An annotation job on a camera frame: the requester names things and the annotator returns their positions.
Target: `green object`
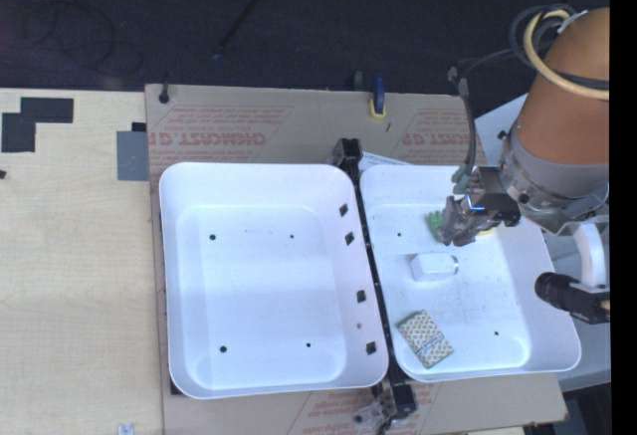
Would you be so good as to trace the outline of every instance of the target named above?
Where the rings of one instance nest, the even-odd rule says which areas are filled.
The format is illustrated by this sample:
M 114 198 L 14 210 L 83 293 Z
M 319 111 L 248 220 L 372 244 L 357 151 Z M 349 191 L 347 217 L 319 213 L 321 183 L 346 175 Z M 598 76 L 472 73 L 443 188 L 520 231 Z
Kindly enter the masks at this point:
M 431 233 L 436 237 L 437 240 L 440 240 L 440 235 L 438 234 L 438 229 L 442 228 L 442 212 L 437 210 L 436 212 L 432 212 L 427 216 L 427 223 L 429 224 L 429 229 Z

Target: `black floor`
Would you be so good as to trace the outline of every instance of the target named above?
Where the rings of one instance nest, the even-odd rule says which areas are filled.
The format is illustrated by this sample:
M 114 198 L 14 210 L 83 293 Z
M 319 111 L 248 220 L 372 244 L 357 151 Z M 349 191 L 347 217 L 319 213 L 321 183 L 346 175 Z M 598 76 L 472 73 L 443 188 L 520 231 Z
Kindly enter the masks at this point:
M 536 5 L 610 0 L 0 0 L 0 87 L 142 90 L 147 83 L 449 94 L 449 67 L 509 47 Z M 242 12 L 251 10 L 238 23 Z M 216 47 L 225 45 L 215 60 Z M 530 86 L 517 59 L 469 78 L 475 116 Z

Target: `white tray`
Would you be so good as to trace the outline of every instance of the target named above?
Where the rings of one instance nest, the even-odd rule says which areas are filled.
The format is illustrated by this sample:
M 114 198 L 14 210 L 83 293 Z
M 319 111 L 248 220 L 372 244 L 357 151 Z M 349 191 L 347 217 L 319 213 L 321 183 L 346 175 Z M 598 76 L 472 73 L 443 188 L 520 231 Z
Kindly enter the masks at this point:
M 580 344 L 567 312 L 540 300 L 534 282 L 554 272 L 537 226 L 498 227 L 464 247 L 434 238 L 427 216 L 443 210 L 456 166 L 388 166 L 365 170 L 360 188 L 391 335 L 400 367 L 412 378 L 440 381 L 574 368 Z M 411 259 L 444 253 L 458 272 L 417 282 Z M 425 310 L 454 347 L 427 369 L 397 329 Z
M 169 368 L 184 394 L 382 379 L 387 349 L 345 173 L 180 163 L 164 171 L 159 196 Z

